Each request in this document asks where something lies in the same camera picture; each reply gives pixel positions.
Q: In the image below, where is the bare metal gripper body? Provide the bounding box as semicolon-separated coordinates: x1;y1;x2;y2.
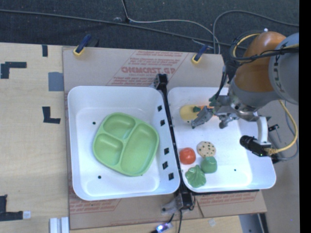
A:
213;95;259;119

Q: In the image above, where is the yellow toy fruit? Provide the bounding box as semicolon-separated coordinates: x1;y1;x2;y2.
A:
179;104;202;121

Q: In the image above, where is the beige spotted biscuit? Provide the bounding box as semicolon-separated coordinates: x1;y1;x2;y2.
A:
196;141;217;158

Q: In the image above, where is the thin black rod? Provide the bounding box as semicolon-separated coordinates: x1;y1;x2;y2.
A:
159;87;187;194

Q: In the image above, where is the white plastic tray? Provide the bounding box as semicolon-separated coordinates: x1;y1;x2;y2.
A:
167;86;277;193
67;85;181;201

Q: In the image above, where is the red tomato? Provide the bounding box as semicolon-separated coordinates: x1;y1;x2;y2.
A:
179;147;196;165

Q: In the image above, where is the green toy pepper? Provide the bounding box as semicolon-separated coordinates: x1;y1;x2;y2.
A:
200;156;218;174

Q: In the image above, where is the green leafy toy vegetable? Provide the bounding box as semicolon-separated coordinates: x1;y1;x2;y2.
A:
185;165;207;188

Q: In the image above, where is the green divided plate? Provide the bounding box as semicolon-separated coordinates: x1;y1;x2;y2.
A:
92;112;160;177

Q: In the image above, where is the brown cardboard board red print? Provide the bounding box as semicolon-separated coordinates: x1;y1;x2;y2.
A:
62;46;268;230

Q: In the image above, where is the black cylinder on white bracket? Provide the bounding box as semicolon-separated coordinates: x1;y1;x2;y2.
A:
239;115;273;158

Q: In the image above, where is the black block with thin wires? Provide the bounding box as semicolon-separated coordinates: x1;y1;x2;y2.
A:
155;73;169;90
180;192;194;209

